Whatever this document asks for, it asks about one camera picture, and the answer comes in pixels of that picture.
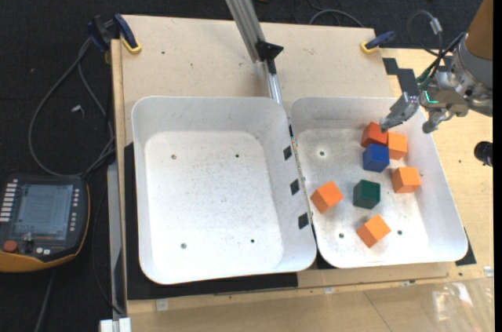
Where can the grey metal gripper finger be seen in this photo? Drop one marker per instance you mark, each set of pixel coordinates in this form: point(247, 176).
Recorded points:
point(434, 120)
point(401, 111)

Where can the blue cube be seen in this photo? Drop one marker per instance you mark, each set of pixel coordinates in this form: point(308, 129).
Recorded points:
point(375, 157)

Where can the dark orange cube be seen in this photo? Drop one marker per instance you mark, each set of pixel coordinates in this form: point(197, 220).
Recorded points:
point(372, 134)

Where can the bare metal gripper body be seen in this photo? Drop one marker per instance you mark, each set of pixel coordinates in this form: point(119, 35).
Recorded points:
point(451, 97)

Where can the thin black and white rod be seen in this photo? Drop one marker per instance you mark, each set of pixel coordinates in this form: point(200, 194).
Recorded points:
point(275, 87)

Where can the green cube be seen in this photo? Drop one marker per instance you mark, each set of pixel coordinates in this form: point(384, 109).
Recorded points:
point(366, 194)

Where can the white plastic tray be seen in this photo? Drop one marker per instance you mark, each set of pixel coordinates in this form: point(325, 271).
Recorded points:
point(212, 197)
point(353, 244)

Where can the pale wood board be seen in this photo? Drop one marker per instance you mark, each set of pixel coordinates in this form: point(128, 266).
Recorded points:
point(204, 59)

